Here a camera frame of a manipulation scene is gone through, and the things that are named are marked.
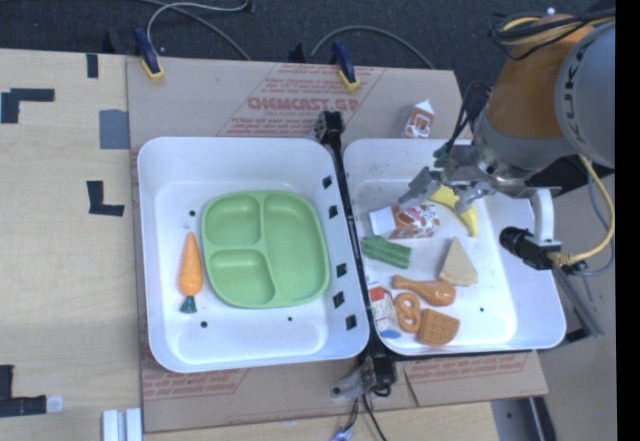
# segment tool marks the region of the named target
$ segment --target brown drumstick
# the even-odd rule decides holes
[[[448,306],[456,298],[456,289],[453,285],[441,279],[413,281],[406,277],[395,275],[391,280],[391,286],[411,290],[433,306]]]

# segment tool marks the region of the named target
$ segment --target blue clamp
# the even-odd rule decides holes
[[[360,85],[360,80],[356,77],[356,71],[353,67],[353,61],[347,49],[340,44],[339,41],[334,41],[331,45],[331,51],[333,52],[334,62],[338,62],[340,69],[338,70],[338,76],[344,86],[352,91]]]
[[[142,29],[135,29],[133,37],[136,40],[136,46],[142,55],[142,67],[149,75],[149,78],[156,80],[164,76],[164,68],[158,60],[158,55],[151,45],[151,41],[147,38],[147,34]]]

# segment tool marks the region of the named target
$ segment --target beige triangle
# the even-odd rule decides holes
[[[449,252],[440,270],[440,279],[444,279],[452,285],[462,286],[478,282],[478,272],[457,238],[451,241]]]

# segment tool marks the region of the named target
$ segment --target toy chicken drumstick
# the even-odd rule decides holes
[[[184,243],[182,264],[178,276],[178,287],[186,295],[186,299],[180,307],[180,311],[183,313],[195,313],[197,311],[194,296],[202,290],[202,280],[200,251],[198,251],[196,236],[190,232]]]

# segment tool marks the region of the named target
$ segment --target small carton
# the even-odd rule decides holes
[[[378,334],[383,338],[402,336],[391,292],[375,281],[369,285],[369,297]]]
[[[409,114],[409,119],[404,127],[403,137],[405,139],[426,139],[429,137],[434,119],[435,113],[428,99],[416,103],[411,109],[411,114]]]
[[[373,234],[388,239],[429,238],[440,226],[436,206],[431,203],[421,203],[406,210],[398,205],[387,206],[369,212],[369,220]]]

